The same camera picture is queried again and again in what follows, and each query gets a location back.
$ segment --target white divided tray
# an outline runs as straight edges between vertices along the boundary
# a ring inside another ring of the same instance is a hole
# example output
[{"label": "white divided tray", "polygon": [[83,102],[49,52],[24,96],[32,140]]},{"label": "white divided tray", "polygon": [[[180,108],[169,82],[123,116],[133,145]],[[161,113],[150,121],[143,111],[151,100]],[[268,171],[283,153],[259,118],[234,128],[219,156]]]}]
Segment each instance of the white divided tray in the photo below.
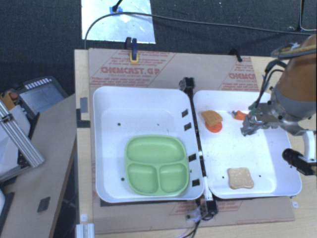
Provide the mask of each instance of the white divided tray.
[{"label": "white divided tray", "polygon": [[[199,134],[212,193],[220,198],[247,198],[296,195],[302,188],[300,175],[282,158],[290,148],[287,134],[281,128],[259,129],[256,134],[243,136],[241,120],[232,111],[248,113],[248,106],[258,93],[229,91],[199,91],[194,95]],[[261,102],[266,102],[264,94]],[[222,118],[222,130],[212,133],[205,127],[201,112],[214,110]],[[228,169],[248,168],[254,181],[252,189],[229,187]]]},{"label": "white divided tray", "polygon": [[[105,86],[93,96],[96,189],[110,203],[159,200],[192,200],[204,190],[197,141],[188,96],[176,89]],[[134,192],[125,174],[124,149],[136,135],[159,134],[179,139],[188,156],[187,188],[176,195],[148,196]]]}]

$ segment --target wooden table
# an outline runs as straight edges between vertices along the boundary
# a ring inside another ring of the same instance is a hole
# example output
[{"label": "wooden table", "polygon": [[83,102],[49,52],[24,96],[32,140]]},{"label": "wooden table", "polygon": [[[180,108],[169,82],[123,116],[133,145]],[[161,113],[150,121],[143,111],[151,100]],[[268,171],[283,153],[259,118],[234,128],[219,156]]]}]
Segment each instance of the wooden table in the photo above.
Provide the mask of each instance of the wooden table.
[{"label": "wooden table", "polygon": [[[3,188],[14,192],[1,238],[51,238],[54,235],[68,176],[75,156],[75,96],[72,95],[40,114],[32,143],[45,161]],[[42,199],[48,208],[38,212]]]},{"label": "wooden table", "polygon": [[[252,64],[255,70],[257,82],[262,83],[262,73],[267,63],[271,58],[251,57]],[[89,97],[89,72],[88,72],[88,51],[75,51],[75,78],[76,78],[76,108],[80,108],[80,98],[82,96]],[[271,82],[276,82],[279,75],[274,75]],[[89,120],[89,108],[86,113],[81,114],[82,120]],[[301,122],[305,128],[316,128],[316,115],[311,120]],[[290,136],[292,148],[303,152],[304,145],[301,137]],[[79,173],[79,212],[87,214],[88,219],[82,220],[81,224],[93,222],[93,205],[92,205],[92,170],[91,170],[91,142],[90,129],[77,129],[78,142],[78,173]],[[301,175],[303,188],[299,195],[293,197],[292,201],[296,201],[299,205],[294,208],[295,221],[267,223],[267,224],[252,224],[252,225],[237,225],[198,228],[196,233],[199,237],[315,237],[317,233],[317,188],[316,177],[305,177]],[[182,237],[189,233],[188,229],[150,231],[150,232],[134,232],[96,235],[97,238],[142,238],[142,237]]]}]

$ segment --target toy bread slice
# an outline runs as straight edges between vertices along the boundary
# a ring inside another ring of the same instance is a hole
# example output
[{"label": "toy bread slice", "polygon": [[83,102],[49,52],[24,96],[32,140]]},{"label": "toy bread slice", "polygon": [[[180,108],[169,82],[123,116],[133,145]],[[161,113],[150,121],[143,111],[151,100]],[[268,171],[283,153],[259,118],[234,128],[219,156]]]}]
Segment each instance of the toy bread slice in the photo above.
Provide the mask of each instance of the toy bread slice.
[{"label": "toy bread slice", "polygon": [[215,124],[222,121],[221,115],[219,115],[216,111],[207,110],[202,112],[202,116],[205,122],[210,126],[214,126]]},{"label": "toy bread slice", "polygon": [[247,168],[228,169],[229,186],[232,189],[253,188],[254,182]]}]

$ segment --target orange toy food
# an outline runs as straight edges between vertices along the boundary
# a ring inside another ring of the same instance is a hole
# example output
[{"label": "orange toy food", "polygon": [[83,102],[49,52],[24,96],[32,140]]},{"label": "orange toy food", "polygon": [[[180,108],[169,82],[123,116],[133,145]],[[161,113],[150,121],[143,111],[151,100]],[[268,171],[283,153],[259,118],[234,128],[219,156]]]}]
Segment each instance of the orange toy food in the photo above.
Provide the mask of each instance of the orange toy food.
[{"label": "orange toy food", "polygon": [[208,110],[202,112],[207,130],[217,133],[222,129],[222,117],[216,111]]},{"label": "orange toy food", "polygon": [[241,112],[240,110],[238,110],[237,112],[232,111],[232,113],[234,114],[233,118],[235,118],[237,120],[244,120],[244,117],[247,115],[247,114]]},{"label": "orange toy food", "polygon": [[218,122],[218,123],[216,123],[215,125],[213,125],[211,127],[206,122],[205,126],[206,126],[207,130],[209,130],[209,131],[211,131],[213,133],[217,133],[217,132],[221,131],[221,129],[222,129],[222,123],[221,122]]}]

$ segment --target green plate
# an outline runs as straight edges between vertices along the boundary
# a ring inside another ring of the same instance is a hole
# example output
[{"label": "green plate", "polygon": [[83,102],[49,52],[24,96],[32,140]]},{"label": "green plate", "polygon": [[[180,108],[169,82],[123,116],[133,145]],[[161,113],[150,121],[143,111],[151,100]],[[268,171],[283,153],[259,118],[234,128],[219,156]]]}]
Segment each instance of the green plate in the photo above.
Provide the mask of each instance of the green plate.
[{"label": "green plate", "polygon": [[187,187],[187,154],[175,137],[135,136],[125,146],[124,159],[128,183],[136,193],[171,195]]}]

